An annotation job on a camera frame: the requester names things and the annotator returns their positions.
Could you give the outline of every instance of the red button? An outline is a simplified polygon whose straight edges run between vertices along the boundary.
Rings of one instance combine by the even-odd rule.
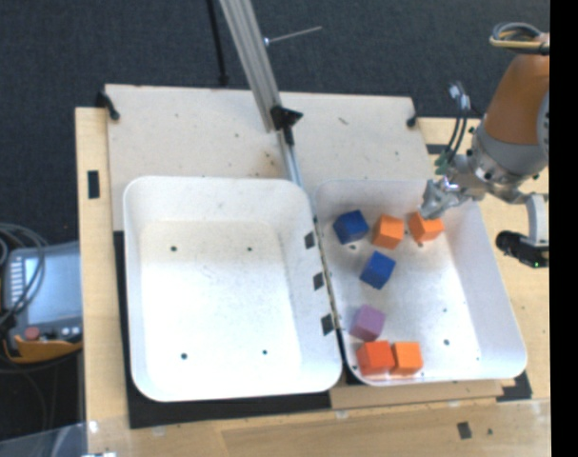
[[[26,340],[30,341],[39,340],[40,336],[41,330],[39,330],[39,328],[37,327],[28,327],[26,330],[24,330],[24,337],[26,338]]]

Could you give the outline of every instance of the black floor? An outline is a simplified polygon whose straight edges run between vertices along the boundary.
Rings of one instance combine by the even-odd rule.
[[[229,87],[246,89],[213,1]],[[453,115],[455,80],[485,109],[512,58],[488,43],[494,25],[550,27],[550,0],[252,4],[267,37],[323,28],[269,47],[280,90],[410,96],[423,116]],[[218,78],[206,0],[0,0],[0,222],[52,244],[78,238],[73,114],[105,84],[217,87]],[[31,379],[0,375],[0,440],[78,421],[78,372],[71,360]]]

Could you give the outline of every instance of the black pole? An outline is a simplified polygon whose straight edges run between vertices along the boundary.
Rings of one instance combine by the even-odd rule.
[[[214,13],[214,5],[212,0],[206,0],[209,9],[210,26],[212,27],[212,37],[214,38],[214,46],[216,48],[216,59],[219,63],[219,83],[222,87],[226,87],[229,82],[229,77],[225,71],[225,60],[223,58],[223,50],[221,48],[221,38],[219,36],[219,27],[216,22],[216,14]]]

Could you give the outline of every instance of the wooden table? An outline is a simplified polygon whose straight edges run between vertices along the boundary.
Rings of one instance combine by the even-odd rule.
[[[231,457],[550,454],[548,270],[528,268],[498,250],[498,266],[527,346],[529,399],[496,400],[515,385],[512,380],[386,392],[340,381],[330,392],[330,410],[130,429],[112,243],[107,111],[79,108],[75,125],[90,452]],[[443,144],[452,128],[453,120],[422,118],[415,133],[427,144]],[[97,171],[100,190],[90,198],[92,171]],[[523,190],[548,191],[547,173]],[[503,229],[528,231],[524,209],[493,197],[481,209],[491,239]]]

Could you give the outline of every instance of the orange cube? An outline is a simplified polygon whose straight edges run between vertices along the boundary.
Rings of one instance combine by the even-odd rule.
[[[411,235],[413,235],[415,242],[418,244],[436,239],[445,229],[443,220],[440,218],[426,220],[419,211],[411,215],[408,225],[409,230],[411,230]]]
[[[365,342],[356,350],[356,358],[364,376],[388,374],[396,365],[388,340]]]
[[[417,342],[395,342],[392,344],[392,355],[396,362],[390,371],[396,376],[410,376],[424,366],[420,344]]]
[[[373,227],[371,242],[382,248],[396,248],[403,240],[405,222],[390,215],[380,215]]]

